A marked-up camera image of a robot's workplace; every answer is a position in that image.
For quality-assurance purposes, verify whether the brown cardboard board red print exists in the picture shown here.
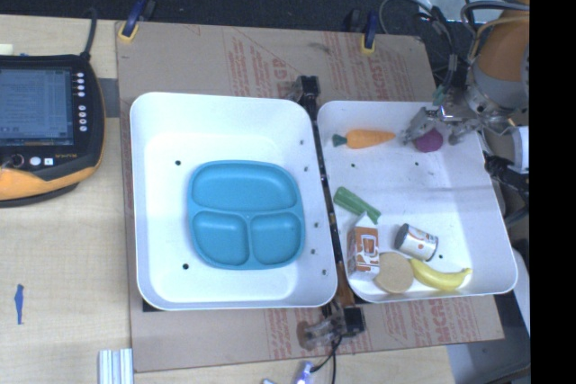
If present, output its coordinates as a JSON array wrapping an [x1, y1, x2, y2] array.
[[114, 20, 506, 374]]

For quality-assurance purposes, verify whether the orange carrot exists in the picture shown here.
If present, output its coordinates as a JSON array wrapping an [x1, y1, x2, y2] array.
[[331, 129, 398, 150]]

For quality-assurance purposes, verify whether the yellow banana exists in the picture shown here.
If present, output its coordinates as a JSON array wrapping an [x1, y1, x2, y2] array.
[[409, 257, 474, 292]]

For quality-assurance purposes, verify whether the purple round toy fruit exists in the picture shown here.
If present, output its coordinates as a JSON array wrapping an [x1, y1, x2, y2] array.
[[413, 128, 445, 154]]

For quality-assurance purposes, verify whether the black block with thin wires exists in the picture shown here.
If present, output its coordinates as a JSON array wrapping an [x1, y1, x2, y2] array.
[[287, 75, 321, 104], [342, 307, 366, 336]]

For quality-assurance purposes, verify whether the orange and white carton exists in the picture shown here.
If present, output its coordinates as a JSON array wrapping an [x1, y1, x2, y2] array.
[[346, 212, 382, 283]]

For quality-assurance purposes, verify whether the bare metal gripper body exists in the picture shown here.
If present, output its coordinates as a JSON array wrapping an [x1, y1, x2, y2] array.
[[439, 96, 519, 137]]

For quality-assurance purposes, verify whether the black cylinder on white bracket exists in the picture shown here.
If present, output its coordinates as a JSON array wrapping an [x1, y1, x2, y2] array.
[[483, 125, 531, 197]]

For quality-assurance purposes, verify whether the white plastic tray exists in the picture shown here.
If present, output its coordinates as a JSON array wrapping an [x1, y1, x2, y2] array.
[[316, 100, 519, 304], [129, 92, 339, 312]]

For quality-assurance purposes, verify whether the white and orange can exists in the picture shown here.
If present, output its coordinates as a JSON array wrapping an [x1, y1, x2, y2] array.
[[394, 223, 439, 263]]

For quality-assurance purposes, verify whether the tan round biscuit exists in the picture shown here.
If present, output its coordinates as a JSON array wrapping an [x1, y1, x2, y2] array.
[[373, 251, 416, 295]]

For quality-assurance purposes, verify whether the blue divided plate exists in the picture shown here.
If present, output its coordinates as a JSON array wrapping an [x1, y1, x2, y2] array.
[[185, 160, 307, 272]]

